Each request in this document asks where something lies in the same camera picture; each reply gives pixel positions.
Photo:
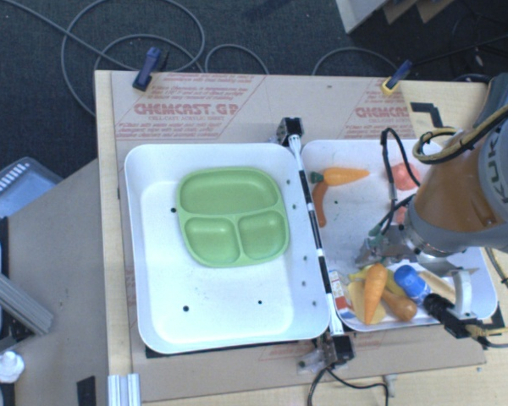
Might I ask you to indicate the plain orange carrot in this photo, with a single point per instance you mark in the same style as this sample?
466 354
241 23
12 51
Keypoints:
373 290

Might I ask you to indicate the clear bottle with blue cap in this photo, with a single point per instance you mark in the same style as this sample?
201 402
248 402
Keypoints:
410 281

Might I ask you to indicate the beige bread stick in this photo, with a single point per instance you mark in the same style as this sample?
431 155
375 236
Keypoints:
438 285

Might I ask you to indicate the white plastic tray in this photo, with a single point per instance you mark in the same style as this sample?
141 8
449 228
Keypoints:
351 231
220 294

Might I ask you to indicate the green divided plate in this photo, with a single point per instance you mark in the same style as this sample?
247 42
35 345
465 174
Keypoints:
233 210

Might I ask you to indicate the brown sausage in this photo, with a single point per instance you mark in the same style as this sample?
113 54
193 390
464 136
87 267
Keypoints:
402 307

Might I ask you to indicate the black cylinder on white bracket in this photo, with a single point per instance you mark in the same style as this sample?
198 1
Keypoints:
446 311

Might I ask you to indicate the brown cardboard board red print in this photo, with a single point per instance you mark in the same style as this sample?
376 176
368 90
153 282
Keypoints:
254 100

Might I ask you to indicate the orange carrot with green top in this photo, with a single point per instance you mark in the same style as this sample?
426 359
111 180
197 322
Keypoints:
343 176

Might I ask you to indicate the thin black and white rod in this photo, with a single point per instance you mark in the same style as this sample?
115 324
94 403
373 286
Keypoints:
312 220

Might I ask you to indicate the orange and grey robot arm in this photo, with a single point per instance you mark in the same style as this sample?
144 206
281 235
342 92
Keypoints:
457 193

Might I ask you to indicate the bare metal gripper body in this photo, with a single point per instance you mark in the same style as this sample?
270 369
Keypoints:
391 251

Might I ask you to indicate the pink round toy food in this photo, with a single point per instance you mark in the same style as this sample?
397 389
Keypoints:
402 176

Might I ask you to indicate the red and white packet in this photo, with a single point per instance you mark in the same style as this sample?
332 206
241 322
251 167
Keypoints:
338 296

